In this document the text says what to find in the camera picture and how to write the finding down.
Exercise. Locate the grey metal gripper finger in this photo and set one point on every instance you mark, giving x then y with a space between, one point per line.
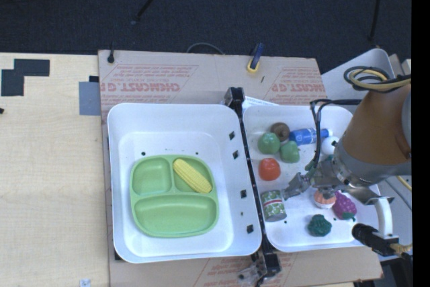
325 193
295 185

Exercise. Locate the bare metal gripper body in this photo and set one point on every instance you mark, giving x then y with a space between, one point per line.
327 176

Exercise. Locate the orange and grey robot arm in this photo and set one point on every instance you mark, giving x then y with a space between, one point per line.
376 131

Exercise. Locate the orange and white toy food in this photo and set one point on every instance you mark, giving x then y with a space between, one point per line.
324 202

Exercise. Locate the purple grapes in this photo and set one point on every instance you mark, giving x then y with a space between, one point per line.
344 206

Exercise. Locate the green and red can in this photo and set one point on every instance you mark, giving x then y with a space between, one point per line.
273 206

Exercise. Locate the orange bell pepper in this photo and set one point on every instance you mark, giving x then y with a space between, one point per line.
269 169

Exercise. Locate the white ball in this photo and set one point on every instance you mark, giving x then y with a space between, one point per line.
329 145

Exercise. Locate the dark green broccoli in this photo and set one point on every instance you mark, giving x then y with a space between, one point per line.
319 226

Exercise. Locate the green bell pepper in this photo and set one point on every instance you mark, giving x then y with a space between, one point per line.
290 152
268 143

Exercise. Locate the blue bottle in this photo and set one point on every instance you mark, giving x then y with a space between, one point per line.
304 136

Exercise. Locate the thin black and white rod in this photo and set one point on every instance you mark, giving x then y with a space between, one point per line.
250 164

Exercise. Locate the white plastic tray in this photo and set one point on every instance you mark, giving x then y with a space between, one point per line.
221 131
299 238

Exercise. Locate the brown doughnut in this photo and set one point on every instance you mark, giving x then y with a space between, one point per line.
280 131

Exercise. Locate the yellow corn cob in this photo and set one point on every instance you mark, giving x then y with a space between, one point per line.
192 175

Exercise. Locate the green divided plate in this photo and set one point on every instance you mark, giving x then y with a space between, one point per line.
171 215

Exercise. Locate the brown cardboard board red print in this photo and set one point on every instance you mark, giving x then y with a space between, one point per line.
201 80

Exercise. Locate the black cylinder on white bracket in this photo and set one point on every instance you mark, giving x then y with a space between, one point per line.
373 238

